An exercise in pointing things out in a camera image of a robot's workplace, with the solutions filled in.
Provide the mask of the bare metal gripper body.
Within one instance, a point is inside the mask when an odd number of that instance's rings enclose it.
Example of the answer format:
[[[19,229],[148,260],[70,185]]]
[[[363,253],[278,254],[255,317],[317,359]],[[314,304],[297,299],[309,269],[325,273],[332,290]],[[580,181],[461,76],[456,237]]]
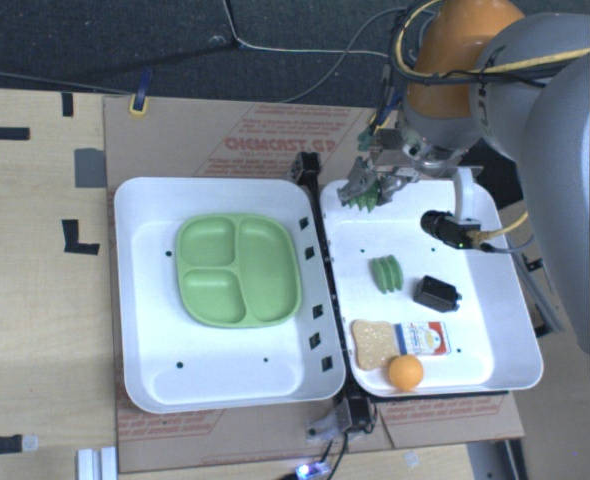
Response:
[[[366,130],[366,172],[377,176],[448,178],[457,170],[468,148],[447,149],[430,143],[414,130]]]

